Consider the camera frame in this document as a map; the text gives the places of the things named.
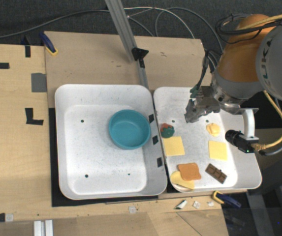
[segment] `blue bowl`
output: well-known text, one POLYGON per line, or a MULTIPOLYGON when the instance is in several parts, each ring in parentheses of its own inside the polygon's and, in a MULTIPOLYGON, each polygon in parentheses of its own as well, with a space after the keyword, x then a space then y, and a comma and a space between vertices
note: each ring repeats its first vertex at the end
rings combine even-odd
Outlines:
POLYGON ((149 140, 151 127, 141 113, 134 110, 121 110, 111 117, 109 134, 119 148, 136 149, 149 140))

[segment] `yellow cable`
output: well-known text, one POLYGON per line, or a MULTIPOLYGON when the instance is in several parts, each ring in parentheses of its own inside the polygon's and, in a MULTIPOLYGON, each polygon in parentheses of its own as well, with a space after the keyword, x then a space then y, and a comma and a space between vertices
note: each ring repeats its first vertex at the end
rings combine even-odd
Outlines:
MULTIPOLYGON (((272 98, 270 97, 268 92, 267 91, 263 91, 263 92, 264 92, 265 96, 268 98, 269 102, 272 104, 272 106, 275 108, 275 110, 278 112, 278 114, 280 115, 280 117, 282 119, 282 111, 278 108, 278 106, 272 100, 272 98)), ((282 141, 282 136, 277 141, 275 141, 274 143, 271 143, 271 144, 252 144, 251 146, 255 150, 263 150, 263 149, 266 149, 266 148, 273 147, 273 146, 279 144, 281 141, 282 141)))
POLYGON ((258 22, 255 22, 255 23, 253 23, 253 24, 250 24, 250 25, 241 27, 240 30, 253 28, 253 27, 256 27, 256 26, 258 26, 258 25, 261 25, 261 24, 264 24, 264 23, 267 23, 267 22, 270 22, 270 21, 275 21, 275 20, 278 20, 278 19, 282 19, 282 14, 281 14, 281 15, 277 15, 277 16, 273 16, 273 17, 269 17, 269 18, 260 20, 260 21, 258 21, 258 22))

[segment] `blue clamp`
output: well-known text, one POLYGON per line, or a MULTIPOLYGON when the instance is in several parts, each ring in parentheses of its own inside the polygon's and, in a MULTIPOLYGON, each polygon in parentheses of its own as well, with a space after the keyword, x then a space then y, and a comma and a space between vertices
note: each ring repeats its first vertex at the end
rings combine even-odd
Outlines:
POLYGON ((234 208, 241 207, 241 203, 239 203, 237 200, 233 199, 230 196, 224 195, 220 193, 219 191, 215 191, 212 195, 212 198, 220 204, 228 204, 228 205, 233 206, 234 208))
POLYGON ((46 50, 52 55, 55 56, 58 54, 58 50, 54 47, 51 40, 48 38, 48 36, 44 33, 39 33, 40 39, 43 41, 44 45, 46 46, 46 50))

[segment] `bowl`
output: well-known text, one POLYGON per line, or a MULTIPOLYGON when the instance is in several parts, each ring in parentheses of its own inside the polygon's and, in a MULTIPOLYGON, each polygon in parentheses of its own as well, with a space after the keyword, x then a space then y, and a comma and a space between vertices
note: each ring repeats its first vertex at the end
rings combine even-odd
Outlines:
POLYGON ((109 134, 119 148, 136 149, 148 141, 151 127, 141 113, 135 110, 120 110, 110 118, 109 134))

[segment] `wooden table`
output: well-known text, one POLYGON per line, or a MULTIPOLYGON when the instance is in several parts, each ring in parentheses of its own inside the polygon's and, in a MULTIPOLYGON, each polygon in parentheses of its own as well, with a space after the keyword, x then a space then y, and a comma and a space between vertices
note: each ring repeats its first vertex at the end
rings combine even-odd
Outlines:
MULTIPOLYGON (((0 233, 32 233, 31 221, 54 219, 56 235, 83 235, 87 223, 89 235, 125 235, 120 233, 123 231, 126 235, 228 235, 221 206, 216 202, 209 206, 209 194, 188 197, 163 193, 154 201, 51 206, 48 108, 54 107, 55 89, 66 83, 137 84, 138 78, 135 64, 125 60, 117 35, 47 35, 60 58, 49 56, 42 46, 31 46, 31 57, 27 58, 24 46, 0 44, 0 62, 10 64, 10 69, 0 69, 0 213, 14 217, 14 222, 0 223, 0 233), (102 47, 104 52, 96 52, 102 47), (31 91, 33 73, 47 74, 48 93, 31 91), (25 108, 33 108, 33 118, 44 120, 43 125, 26 124, 25 108), (181 212, 175 210, 184 199, 188 204, 181 212), (201 203, 199 210, 192 206, 194 201, 201 203), (130 206, 136 207, 135 214, 129 214, 130 206)), ((198 81, 204 56, 200 40, 136 37, 136 41, 140 48, 150 50, 145 65, 151 90, 191 87, 198 81)), ((209 81, 207 73, 203 84, 209 81)))

